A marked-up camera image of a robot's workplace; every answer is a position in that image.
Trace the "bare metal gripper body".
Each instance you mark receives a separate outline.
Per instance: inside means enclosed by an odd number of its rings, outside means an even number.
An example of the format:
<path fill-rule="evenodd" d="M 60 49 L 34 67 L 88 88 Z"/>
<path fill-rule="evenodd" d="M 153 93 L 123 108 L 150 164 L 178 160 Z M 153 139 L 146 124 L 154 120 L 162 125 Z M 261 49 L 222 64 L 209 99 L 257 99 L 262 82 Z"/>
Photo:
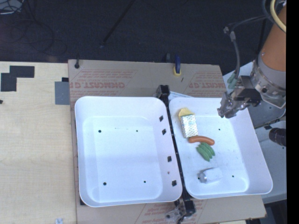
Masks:
<path fill-rule="evenodd" d="M 285 89 L 263 76 L 239 76 L 233 90 L 233 100 L 253 106 L 264 101 L 279 109 L 286 105 L 285 96 Z"/>

